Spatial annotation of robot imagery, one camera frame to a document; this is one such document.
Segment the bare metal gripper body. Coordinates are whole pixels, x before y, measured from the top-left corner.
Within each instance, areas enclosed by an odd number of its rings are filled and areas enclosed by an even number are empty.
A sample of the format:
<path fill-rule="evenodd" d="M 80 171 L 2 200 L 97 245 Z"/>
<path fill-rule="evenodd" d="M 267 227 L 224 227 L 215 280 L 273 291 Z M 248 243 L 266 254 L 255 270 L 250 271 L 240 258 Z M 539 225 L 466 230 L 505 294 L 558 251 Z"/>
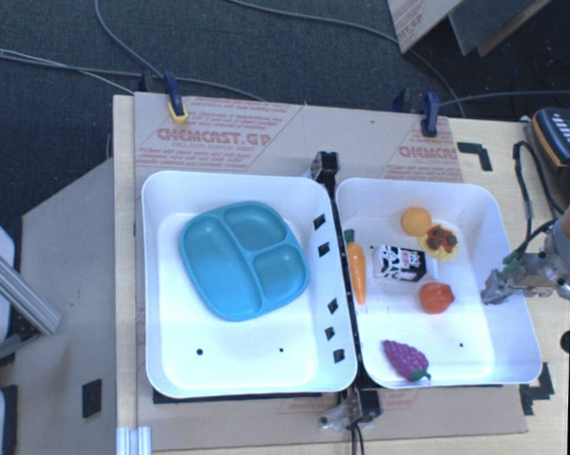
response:
<path fill-rule="evenodd" d="M 526 253 L 507 267 L 507 285 L 524 296 L 570 300 L 570 266 L 558 254 Z"/>

